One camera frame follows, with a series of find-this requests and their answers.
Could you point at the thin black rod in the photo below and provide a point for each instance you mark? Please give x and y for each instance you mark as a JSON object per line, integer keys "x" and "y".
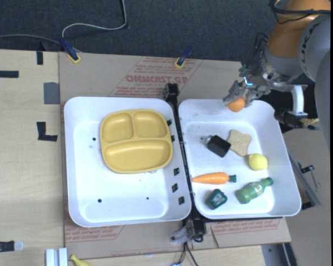
{"x": 180, "y": 137}

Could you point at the yellow divided plate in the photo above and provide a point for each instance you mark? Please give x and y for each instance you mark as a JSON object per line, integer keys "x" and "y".
{"x": 136, "y": 151}

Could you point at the yellow lemon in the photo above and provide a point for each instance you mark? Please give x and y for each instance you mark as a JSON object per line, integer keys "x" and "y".
{"x": 257, "y": 162}

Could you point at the green bottle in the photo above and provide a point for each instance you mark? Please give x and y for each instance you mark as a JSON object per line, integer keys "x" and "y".
{"x": 249, "y": 193}

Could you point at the black cylinder on white bracket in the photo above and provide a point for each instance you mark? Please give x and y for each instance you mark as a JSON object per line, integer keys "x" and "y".
{"x": 298, "y": 98}

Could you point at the brown cardboard board red print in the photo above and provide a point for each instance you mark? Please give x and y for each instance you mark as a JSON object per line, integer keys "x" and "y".
{"x": 105, "y": 71}

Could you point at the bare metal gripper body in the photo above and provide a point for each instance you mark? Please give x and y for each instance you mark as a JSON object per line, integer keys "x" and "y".
{"x": 272, "y": 79}

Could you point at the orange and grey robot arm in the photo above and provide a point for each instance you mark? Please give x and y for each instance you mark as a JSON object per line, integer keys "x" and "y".
{"x": 294, "y": 35}

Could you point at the yellow banana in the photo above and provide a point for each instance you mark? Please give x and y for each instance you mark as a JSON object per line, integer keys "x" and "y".
{"x": 79, "y": 262}

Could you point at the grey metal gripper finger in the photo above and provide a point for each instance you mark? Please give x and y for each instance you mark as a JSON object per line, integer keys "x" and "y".
{"x": 252, "y": 95}
{"x": 233, "y": 93}

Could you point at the orange toy fruit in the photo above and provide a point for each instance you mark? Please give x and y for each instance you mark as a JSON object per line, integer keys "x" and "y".
{"x": 236, "y": 105}

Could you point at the black bottle with grey cap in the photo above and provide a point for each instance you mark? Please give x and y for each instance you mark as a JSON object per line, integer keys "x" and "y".
{"x": 219, "y": 146}

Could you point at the green bell pepper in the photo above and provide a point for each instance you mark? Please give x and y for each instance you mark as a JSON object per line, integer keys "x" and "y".
{"x": 216, "y": 199}

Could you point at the white plastic tray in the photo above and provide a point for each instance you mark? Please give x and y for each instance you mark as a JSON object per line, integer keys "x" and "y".
{"x": 266, "y": 137}
{"x": 122, "y": 198}

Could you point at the orange carrot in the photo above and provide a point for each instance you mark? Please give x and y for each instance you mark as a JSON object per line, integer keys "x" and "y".
{"x": 211, "y": 178}

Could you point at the tan bread slice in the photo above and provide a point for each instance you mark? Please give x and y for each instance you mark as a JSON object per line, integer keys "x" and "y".
{"x": 240, "y": 143}

